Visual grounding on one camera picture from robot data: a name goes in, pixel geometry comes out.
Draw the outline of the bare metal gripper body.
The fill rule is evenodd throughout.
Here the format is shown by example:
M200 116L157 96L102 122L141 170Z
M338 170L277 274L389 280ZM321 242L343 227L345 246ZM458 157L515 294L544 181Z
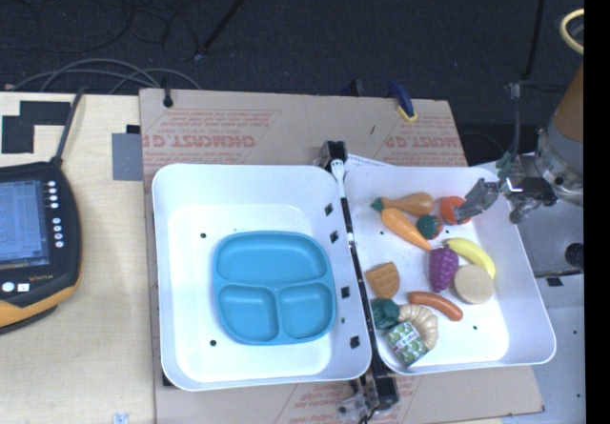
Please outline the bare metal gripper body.
M552 207L560 200L583 207L582 179L562 160L547 162L537 153L506 153L498 161L500 192L510 201L510 220L518 224L538 207Z

